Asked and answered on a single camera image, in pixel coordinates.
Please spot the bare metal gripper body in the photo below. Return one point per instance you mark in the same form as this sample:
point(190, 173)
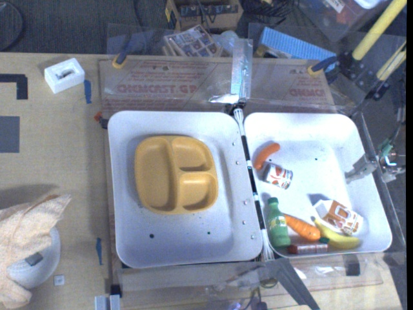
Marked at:
point(388, 166)

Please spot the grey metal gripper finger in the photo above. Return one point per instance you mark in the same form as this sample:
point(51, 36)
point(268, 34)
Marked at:
point(356, 174)
point(361, 162)

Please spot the white plastic tray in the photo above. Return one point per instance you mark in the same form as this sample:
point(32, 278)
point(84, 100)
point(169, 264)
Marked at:
point(322, 140)
point(180, 237)

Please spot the white and orange carton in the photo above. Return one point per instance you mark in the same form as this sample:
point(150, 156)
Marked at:
point(342, 216)

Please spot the yellow banana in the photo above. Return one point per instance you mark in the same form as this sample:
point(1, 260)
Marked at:
point(338, 240)

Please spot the orange carrot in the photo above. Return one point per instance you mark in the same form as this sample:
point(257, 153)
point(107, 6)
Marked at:
point(301, 228)

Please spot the white and orange can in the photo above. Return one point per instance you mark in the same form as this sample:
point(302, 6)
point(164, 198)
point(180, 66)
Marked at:
point(277, 175)

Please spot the orange sausage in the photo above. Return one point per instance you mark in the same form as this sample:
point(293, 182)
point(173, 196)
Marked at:
point(265, 155)

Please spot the green bottle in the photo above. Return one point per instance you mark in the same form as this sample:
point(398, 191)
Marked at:
point(278, 224)

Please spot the blue ribbed block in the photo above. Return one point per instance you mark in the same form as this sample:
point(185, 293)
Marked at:
point(290, 45)

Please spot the clear plastic storage box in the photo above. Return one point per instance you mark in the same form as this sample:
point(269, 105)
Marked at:
point(326, 15)

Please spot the orange divided plate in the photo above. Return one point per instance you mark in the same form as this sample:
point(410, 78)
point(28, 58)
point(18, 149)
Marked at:
point(155, 173)

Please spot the brown cardboard box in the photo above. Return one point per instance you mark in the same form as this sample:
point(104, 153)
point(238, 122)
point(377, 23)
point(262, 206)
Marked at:
point(222, 15)

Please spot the printed picture booklet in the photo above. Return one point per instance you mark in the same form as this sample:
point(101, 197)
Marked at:
point(193, 42)

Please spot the brown cardboard board red print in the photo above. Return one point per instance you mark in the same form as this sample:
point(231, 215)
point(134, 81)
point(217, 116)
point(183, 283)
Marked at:
point(145, 76)

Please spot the white foam box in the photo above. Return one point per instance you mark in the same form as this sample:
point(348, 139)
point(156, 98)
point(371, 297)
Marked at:
point(64, 75)

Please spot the small white square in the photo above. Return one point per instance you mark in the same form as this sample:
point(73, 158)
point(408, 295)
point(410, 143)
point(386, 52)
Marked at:
point(59, 280)

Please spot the white bowl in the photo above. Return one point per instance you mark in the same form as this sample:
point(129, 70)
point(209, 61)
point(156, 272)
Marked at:
point(45, 270)

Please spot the beige towel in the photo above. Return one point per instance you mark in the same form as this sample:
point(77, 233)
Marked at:
point(22, 231)

